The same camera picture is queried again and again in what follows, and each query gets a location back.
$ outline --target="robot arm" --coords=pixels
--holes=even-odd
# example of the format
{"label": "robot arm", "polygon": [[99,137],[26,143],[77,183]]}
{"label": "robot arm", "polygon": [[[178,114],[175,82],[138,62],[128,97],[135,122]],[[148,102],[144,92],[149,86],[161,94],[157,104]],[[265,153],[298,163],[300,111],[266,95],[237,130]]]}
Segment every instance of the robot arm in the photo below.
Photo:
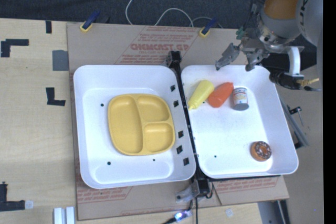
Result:
{"label": "robot arm", "polygon": [[[256,25],[247,28],[247,23],[252,18],[256,20]],[[237,31],[237,39],[241,40],[240,45],[230,44],[222,54],[222,58],[216,61],[216,69],[219,70],[235,60],[237,52],[240,51],[247,57],[247,71],[254,69],[254,66],[267,58],[270,53],[288,54],[289,72],[272,73],[270,78],[286,88],[303,89],[300,52],[304,47],[290,46],[290,42],[302,34],[307,41],[318,47],[318,51],[321,51],[322,30],[323,0],[251,0],[249,17]]]}

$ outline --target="brown donut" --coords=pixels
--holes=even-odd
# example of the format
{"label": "brown donut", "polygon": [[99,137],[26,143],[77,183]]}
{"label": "brown donut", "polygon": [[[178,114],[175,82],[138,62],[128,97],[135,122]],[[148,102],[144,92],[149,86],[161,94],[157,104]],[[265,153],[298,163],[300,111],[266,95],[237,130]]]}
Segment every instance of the brown donut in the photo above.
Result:
{"label": "brown donut", "polygon": [[251,146],[251,155],[259,162],[268,160],[272,155],[270,146],[264,141],[254,142]]}

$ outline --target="tin can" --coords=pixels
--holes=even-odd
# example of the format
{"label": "tin can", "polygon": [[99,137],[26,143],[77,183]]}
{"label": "tin can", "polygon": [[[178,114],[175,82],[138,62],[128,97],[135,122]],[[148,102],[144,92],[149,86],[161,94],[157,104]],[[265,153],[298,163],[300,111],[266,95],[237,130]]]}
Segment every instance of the tin can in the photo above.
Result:
{"label": "tin can", "polygon": [[240,87],[233,90],[233,103],[235,110],[248,109],[247,89]]}

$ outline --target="red object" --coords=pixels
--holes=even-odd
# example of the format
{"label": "red object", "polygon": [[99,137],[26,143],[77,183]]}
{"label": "red object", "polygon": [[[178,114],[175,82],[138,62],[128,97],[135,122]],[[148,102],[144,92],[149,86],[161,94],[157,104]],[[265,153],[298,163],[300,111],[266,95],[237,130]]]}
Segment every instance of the red object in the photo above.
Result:
{"label": "red object", "polygon": [[208,103],[214,107],[219,108],[229,98],[233,91],[233,83],[225,82],[218,86],[208,97]]}

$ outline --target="light wood surface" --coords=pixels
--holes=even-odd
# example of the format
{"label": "light wood surface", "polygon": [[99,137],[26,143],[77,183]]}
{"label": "light wood surface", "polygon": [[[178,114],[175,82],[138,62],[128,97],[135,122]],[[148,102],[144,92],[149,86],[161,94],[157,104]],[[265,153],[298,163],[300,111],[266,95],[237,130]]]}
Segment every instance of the light wood surface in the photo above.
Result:
{"label": "light wood surface", "polygon": [[[56,207],[76,208],[69,72],[53,71],[52,51],[67,51],[66,22],[0,19],[0,40],[29,39],[0,58],[0,181],[8,201],[32,200],[33,209],[0,212],[0,223],[52,223]],[[65,106],[47,105],[46,87]],[[78,221],[164,223],[172,212]],[[195,223],[196,216],[183,223]],[[198,223],[261,223],[258,205],[198,210]]]}

